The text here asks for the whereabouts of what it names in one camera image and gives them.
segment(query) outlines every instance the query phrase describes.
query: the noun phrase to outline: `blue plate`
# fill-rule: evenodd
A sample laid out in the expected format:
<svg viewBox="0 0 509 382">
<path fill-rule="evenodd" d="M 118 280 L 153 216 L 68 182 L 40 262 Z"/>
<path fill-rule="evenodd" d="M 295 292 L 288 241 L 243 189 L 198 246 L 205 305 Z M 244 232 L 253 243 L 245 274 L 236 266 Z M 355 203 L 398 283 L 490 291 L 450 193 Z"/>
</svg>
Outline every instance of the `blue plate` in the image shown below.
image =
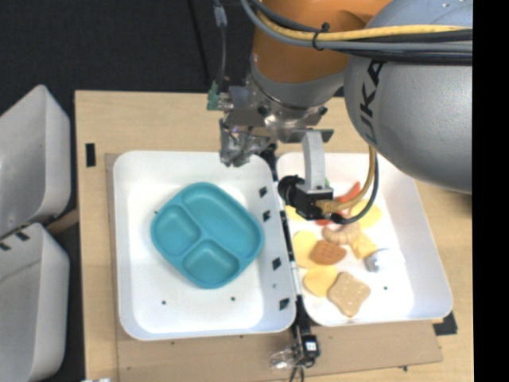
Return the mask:
<svg viewBox="0 0 509 382">
<path fill-rule="evenodd" d="M 150 228 L 158 251 L 196 285 L 215 289 L 236 278 L 264 243 L 258 221 L 217 185 L 192 184 L 157 213 Z"/>
</svg>

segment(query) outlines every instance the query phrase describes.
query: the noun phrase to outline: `gray cable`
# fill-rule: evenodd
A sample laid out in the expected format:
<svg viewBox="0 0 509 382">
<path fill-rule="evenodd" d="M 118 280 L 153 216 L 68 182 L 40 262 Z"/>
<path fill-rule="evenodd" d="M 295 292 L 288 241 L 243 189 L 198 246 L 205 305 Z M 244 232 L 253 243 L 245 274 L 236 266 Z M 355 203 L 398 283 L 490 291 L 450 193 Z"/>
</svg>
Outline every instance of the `gray cable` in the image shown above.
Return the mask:
<svg viewBox="0 0 509 382">
<path fill-rule="evenodd" d="M 287 37 L 273 31 L 268 27 L 256 13 L 251 9 L 247 0 L 240 0 L 244 11 L 250 20 L 267 33 L 272 38 L 285 42 L 286 44 L 296 45 L 298 47 L 313 47 L 312 41 L 298 40 L 296 38 Z M 413 42 L 358 42 L 358 41 L 317 41 L 317 47 L 322 49 L 358 49 L 358 50 L 374 50 L 374 51 L 419 51 L 420 53 L 472 53 L 472 43 L 413 43 Z"/>
</svg>

